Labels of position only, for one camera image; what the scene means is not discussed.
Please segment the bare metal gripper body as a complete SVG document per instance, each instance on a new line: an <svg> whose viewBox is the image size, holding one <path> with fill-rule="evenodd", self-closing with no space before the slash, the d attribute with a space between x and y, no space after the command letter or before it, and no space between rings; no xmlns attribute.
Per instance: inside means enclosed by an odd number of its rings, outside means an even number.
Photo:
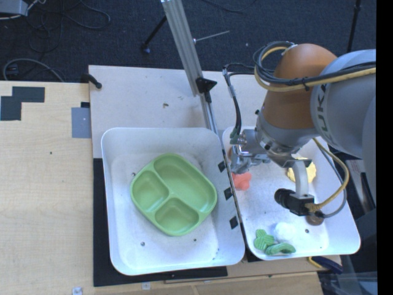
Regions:
<svg viewBox="0 0 393 295"><path fill-rule="evenodd" d="M231 154L237 154L243 159L251 154L266 154L267 150L260 145L254 129L244 129L240 134L230 135Z"/></svg>

